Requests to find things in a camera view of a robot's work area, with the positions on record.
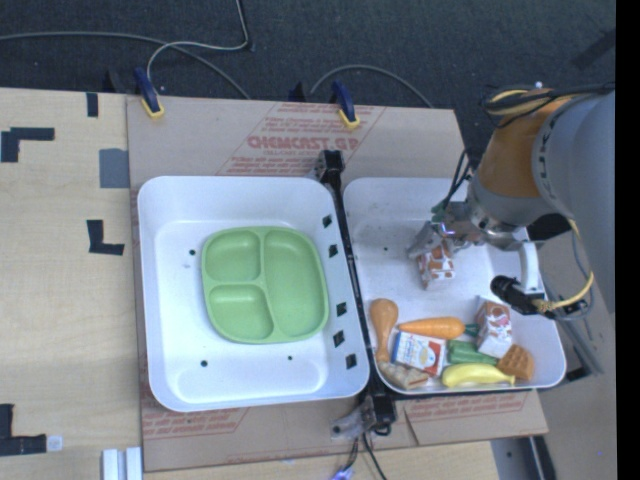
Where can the brown waffle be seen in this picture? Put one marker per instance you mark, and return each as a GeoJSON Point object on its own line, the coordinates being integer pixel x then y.
{"type": "Point", "coordinates": [516, 362]}

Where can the black cylinder on white bracket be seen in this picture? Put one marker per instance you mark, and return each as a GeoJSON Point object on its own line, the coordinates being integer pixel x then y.
{"type": "Point", "coordinates": [515, 290]}

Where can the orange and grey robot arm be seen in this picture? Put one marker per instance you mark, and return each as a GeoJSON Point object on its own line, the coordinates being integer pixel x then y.
{"type": "Point", "coordinates": [560, 168]}

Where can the white plastic tray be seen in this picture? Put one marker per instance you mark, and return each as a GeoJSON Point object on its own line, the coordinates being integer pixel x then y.
{"type": "Point", "coordinates": [175, 318]}
{"type": "Point", "coordinates": [390, 248]}

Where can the brown cardboard board red print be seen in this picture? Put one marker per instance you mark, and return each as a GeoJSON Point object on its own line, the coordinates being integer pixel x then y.
{"type": "Point", "coordinates": [200, 138]}

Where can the yellow banana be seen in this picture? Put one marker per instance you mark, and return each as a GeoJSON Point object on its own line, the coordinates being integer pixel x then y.
{"type": "Point", "coordinates": [472, 374]}

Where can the thin black rod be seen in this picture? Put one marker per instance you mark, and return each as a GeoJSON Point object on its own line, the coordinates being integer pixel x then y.
{"type": "Point", "coordinates": [350, 263]}

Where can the white and red carton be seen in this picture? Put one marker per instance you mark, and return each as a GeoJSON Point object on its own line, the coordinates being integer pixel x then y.
{"type": "Point", "coordinates": [417, 353]}

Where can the white carton with orange print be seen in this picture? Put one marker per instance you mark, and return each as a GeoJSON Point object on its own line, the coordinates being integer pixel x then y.
{"type": "Point", "coordinates": [495, 328]}

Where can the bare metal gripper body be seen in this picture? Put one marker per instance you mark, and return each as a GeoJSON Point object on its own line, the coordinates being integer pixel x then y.
{"type": "Point", "coordinates": [462, 220]}

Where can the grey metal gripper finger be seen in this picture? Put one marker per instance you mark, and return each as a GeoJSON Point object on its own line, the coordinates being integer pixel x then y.
{"type": "Point", "coordinates": [424, 240]}
{"type": "Point", "coordinates": [460, 245]}

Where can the orange and white patterned carton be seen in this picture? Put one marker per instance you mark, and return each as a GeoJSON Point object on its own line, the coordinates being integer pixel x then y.
{"type": "Point", "coordinates": [436, 265]}

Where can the orange carrot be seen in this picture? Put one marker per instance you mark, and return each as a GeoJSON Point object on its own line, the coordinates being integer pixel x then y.
{"type": "Point", "coordinates": [435, 327]}

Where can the green pea pod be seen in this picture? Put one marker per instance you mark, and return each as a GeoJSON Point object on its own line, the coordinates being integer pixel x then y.
{"type": "Point", "coordinates": [465, 352]}

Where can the green divided plate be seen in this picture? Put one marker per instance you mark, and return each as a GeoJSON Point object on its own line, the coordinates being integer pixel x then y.
{"type": "Point", "coordinates": [265, 283]}

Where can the brown chicken drumstick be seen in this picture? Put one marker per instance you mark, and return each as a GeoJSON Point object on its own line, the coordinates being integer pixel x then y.
{"type": "Point", "coordinates": [384, 318]}

